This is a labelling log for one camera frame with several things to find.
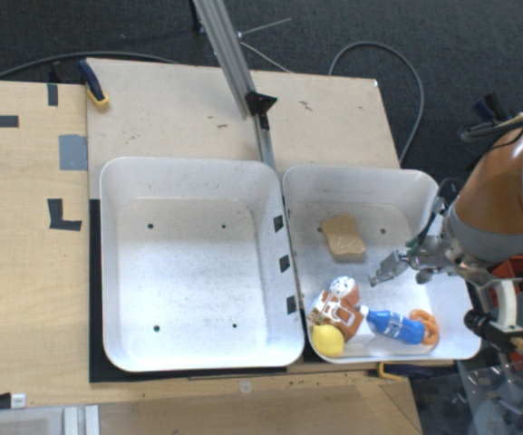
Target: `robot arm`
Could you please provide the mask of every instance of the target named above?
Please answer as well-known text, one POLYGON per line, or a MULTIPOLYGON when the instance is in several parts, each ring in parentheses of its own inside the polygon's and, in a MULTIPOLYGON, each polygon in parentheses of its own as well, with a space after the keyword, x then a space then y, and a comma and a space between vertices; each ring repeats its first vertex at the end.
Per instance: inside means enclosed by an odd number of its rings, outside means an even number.
MULTIPOLYGON (((516 123, 523 124, 523 113, 504 124, 516 123)), ((499 319, 469 311, 465 324, 491 344, 501 343, 501 351, 509 351, 502 349, 503 343, 521 332, 513 287, 521 279, 500 279, 490 270, 511 256, 523 255, 523 128, 515 126, 495 142, 448 208, 439 190, 429 224, 407 247, 408 251, 390 253, 370 275, 370 284, 376 286, 412 268, 419 284, 446 273, 477 288, 495 288, 499 319), (427 235, 439 214, 443 215, 439 235, 427 235), (505 340, 495 340, 493 334, 504 334, 505 340)))

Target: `white tray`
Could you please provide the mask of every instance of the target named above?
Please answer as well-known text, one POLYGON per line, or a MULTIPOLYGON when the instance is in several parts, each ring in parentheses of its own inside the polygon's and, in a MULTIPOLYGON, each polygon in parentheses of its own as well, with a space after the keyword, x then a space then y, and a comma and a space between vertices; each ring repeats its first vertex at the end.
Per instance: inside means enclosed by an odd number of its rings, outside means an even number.
POLYGON ((117 158, 101 173, 103 344, 128 372, 285 366, 304 347, 277 175, 117 158))
POLYGON ((394 249, 403 251, 405 242, 420 232, 437 188, 427 174, 407 169, 300 165, 284 175, 289 231, 305 311, 309 312, 311 303, 334 278, 350 276, 358 283, 362 305, 404 315, 414 308, 425 309, 434 314, 440 329, 440 340, 433 349, 377 334, 368 343, 348 342, 340 358, 321 355, 326 361, 462 360, 479 350, 480 338, 463 322, 472 304, 462 278, 436 275, 428 284, 418 285, 415 271, 408 269, 376 287, 368 280, 383 259, 394 249), (318 231, 324 219, 342 213, 354 217, 366 244, 362 257, 353 262, 334 259, 318 231))

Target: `black cable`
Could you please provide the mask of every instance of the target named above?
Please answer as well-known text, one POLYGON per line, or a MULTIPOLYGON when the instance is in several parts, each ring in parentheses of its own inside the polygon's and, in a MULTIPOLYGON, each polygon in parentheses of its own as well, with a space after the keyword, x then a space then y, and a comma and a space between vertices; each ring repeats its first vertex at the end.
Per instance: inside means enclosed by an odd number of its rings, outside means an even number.
POLYGON ((416 72, 416 70, 414 69, 414 67, 412 66, 412 64, 401 53, 397 52, 393 48, 391 48, 388 45, 385 45, 383 43, 370 42, 370 41, 367 41, 367 42, 355 42, 355 43, 350 43, 349 45, 345 46, 335 56, 334 60, 332 61, 332 64, 330 65, 330 69, 329 69, 328 75, 332 75, 332 73, 334 72, 335 66, 337 65, 338 61, 340 60, 340 58, 344 54, 346 54, 350 50, 353 50, 354 48, 361 47, 361 46, 371 46, 371 47, 382 48, 382 49, 386 50, 387 52, 390 52, 390 53, 396 55, 400 60, 402 60, 406 64, 406 66, 408 66, 408 68, 412 72, 414 78, 416 79, 416 83, 418 84, 418 91, 420 93, 421 100, 420 100, 420 105, 419 105, 419 108, 418 108, 418 114, 416 116, 416 121, 414 122, 414 125, 412 126, 412 131, 410 133, 410 137, 408 138, 408 140, 406 142, 406 145, 404 146, 404 148, 402 150, 402 153, 400 154, 399 162, 400 162, 400 164, 402 164, 402 162, 404 161, 404 158, 406 157, 406 154, 410 150, 410 147, 412 145, 414 137, 416 136, 416 133, 418 132, 418 129, 419 129, 420 124, 421 124, 422 112, 424 111, 424 88, 422 86, 421 78, 418 75, 418 73, 416 72))
POLYGON ((27 71, 28 69, 41 66, 42 64, 55 63, 64 60, 72 60, 74 58, 88 58, 88 57, 101 57, 101 58, 116 58, 124 60, 135 60, 135 61, 147 61, 155 63, 171 63, 178 64, 175 61, 167 58, 161 58, 159 56, 143 53, 131 53, 131 52, 75 52, 75 53, 63 53, 55 56, 49 56, 40 60, 35 60, 29 63, 21 64, 15 68, 8 69, 7 71, 0 72, 0 79, 3 79, 9 75, 20 73, 21 71, 27 71))

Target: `yellow lemon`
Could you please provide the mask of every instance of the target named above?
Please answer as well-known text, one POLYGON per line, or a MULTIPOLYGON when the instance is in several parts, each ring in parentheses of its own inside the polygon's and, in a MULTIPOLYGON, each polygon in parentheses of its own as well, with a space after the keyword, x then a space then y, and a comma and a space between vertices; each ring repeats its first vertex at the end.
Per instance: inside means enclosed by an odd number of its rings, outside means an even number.
POLYGON ((330 358, 337 358, 344 352, 344 336, 335 325, 314 325, 312 343, 319 353, 330 358))

